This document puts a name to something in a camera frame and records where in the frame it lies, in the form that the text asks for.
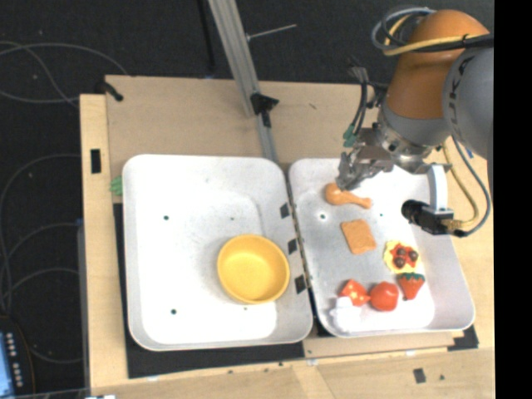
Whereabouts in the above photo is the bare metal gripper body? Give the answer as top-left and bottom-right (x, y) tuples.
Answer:
(352, 124), (434, 175)

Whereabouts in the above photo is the orange toy chicken drumstick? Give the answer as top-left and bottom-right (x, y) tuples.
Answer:
(324, 181), (373, 210)

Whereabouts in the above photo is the orange toy bread slice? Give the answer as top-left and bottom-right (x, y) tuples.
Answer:
(340, 219), (378, 256)

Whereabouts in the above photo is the yellow toy pizza slice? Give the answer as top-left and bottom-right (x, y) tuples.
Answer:
(382, 239), (421, 275)

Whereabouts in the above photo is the red and white toy mushroom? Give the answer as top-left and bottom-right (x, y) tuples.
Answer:
(329, 278), (372, 328)

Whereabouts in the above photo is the red toy strawberry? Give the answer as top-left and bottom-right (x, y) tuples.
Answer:
(396, 272), (426, 302)

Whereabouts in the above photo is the red toy tomato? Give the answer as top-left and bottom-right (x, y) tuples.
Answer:
(368, 281), (401, 313)

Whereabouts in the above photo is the white plastic tray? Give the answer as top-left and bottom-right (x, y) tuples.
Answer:
(121, 153), (314, 352)
(287, 157), (476, 339)

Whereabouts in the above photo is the yellow bowl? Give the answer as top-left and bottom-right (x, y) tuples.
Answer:
(216, 234), (292, 306)

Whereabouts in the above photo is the pale wood board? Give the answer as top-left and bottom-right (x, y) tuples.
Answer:
(103, 74), (495, 359)

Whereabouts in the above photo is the black cylinder on white bracket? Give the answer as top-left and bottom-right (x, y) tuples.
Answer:
(401, 163), (456, 236)

